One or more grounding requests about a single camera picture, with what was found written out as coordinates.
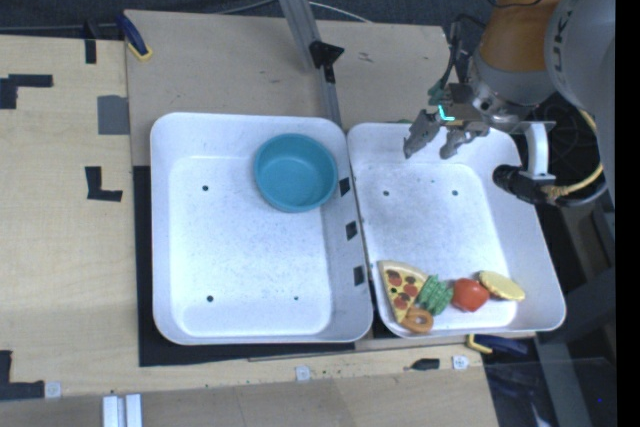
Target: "black tape marking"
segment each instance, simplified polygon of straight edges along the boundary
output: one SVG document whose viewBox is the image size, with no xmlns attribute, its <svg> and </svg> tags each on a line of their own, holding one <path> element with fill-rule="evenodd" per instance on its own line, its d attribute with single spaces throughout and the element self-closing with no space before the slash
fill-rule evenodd
<svg viewBox="0 0 640 427">
<path fill-rule="evenodd" d="M 102 190 L 102 168 L 99 166 L 87 166 L 84 168 L 87 175 L 87 186 L 89 193 L 87 199 L 97 199 L 101 201 L 121 201 L 122 191 Z"/>
<path fill-rule="evenodd" d="M 16 87 L 53 87 L 53 75 L 9 74 L 8 80 Z"/>
<path fill-rule="evenodd" d="M 340 196 L 344 196 L 351 190 L 351 184 L 349 183 L 349 177 L 340 180 Z"/>
<path fill-rule="evenodd" d="M 98 97 L 98 134 L 129 134 L 129 100 L 118 95 Z"/>
<path fill-rule="evenodd" d="M 16 109 L 19 87 L 53 87 L 53 75 L 10 74 L 0 79 L 0 109 Z"/>
<path fill-rule="evenodd" d="M 435 358 L 422 358 L 411 365 L 413 370 L 437 370 L 440 368 L 440 360 Z"/>
<path fill-rule="evenodd" d="M 82 24 L 82 32 L 85 39 L 101 39 L 102 31 L 98 22 L 93 18 L 87 18 Z"/>
<path fill-rule="evenodd" d="M 95 39 L 84 40 L 84 62 L 87 64 L 96 64 L 98 62 Z"/>
<path fill-rule="evenodd" d="M 355 286 L 364 283 L 364 266 L 358 265 L 353 268 L 353 284 Z"/>
<path fill-rule="evenodd" d="M 356 222 L 351 221 L 349 224 L 347 224 L 346 230 L 347 230 L 347 240 L 351 240 L 353 237 L 355 237 L 358 234 L 358 226 Z"/>
<path fill-rule="evenodd" d="M 0 401 L 44 397 L 44 381 L 12 383 L 9 380 L 10 371 L 11 351 L 0 351 Z"/>
</svg>

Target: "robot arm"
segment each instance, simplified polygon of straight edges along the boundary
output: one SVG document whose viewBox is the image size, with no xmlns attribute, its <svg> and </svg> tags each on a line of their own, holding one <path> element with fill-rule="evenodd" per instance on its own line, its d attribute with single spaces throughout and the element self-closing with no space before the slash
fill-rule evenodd
<svg viewBox="0 0 640 427">
<path fill-rule="evenodd" d="M 525 134 L 531 160 L 541 130 L 533 130 L 526 118 L 558 91 L 597 120 L 601 161 L 615 204 L 615 0 L 491 2 L 495 8 L 467 79 L 450 83 L 447 74 L 430 90 L 434 112 L 419 113 L 405 139 L 405 157 L 428 144 L 441 127 L 447 129 L 442 158 L 493 128 Z M 542 137 L 551 128 L 553 123 L 546 123 Z M 494 181 L 532 203 L 552 202 L 554 194 L 564 192 L 552 188 L 550 175 L 537 162 L 535 169 L 531 164 L 527 170 L 498 169 Z"/>
</svg>

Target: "black tape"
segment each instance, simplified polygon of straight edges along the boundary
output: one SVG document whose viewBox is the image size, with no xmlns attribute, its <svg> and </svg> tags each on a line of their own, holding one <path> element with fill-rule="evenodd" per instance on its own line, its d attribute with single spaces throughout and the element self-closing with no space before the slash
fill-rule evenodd
<svg viewBox="0 0 640 427">
<path fill-rule="evenodd" d="M 10 74 L 0 79 L 0 109 L 17 107 L 19 87 L 53 87 L 53 75 Z"/>
<path fill-rule="evenodd" d="M 96 64 L 98 62 L 95 39 L 84 40 L 84 62 L 87 64 Z"/>
<path fill-rule="evenodd" d="M 102 190 L 102 168 L 99 166 L 88 166 L 84 168 L 87 175 L 87 186 L 89 193 L 87 199 L 97 199 L 101 201 L 121 201 L 122 191 Z"/>
<path fill-rule="evenodd" d="M 347 192 L 351 190 L 351 185 L 349 184 L 349 177 L 343 178 L 340 180 L 340 196 L 344 196 Z"/>
<path fill-rule="evenodd" d="M 0 79 L 0 109 L 15 109 L 18 101 L 18 88 L 7 79 Z"/>
<path fill-rule="evenodd" d="M 433 358 L 422 358 L 411 365 L 412 370 L 437 370 L 440 368 L 440 360 Z"/>
<path fill-rule="evenodd" d="M 11 351 L 0 351 L 0 401 L 44 397 L 44 381 L 12 383 L 9 380 L 10 371 Z"/>
<path fill-rule="evenodd" d="M 85 39 L 100 39 L 102 38 L 102 31 L 98 22 L 93 18 L 87 18 L 82 24 L 82 33 Z"/>
<path fill-rule="evenodd" d="M 364 283 L 364 266 L 358 265 L 353 268 L 353 284 L 358 286 Z"/>
<path fill-rule="evenodd" d="M 351 240 L 358 234 L 358 225 L 355 221 L 351 221 L 345 226 L 345 230 L 347 232 L 347 240 Z"/>
</svg>

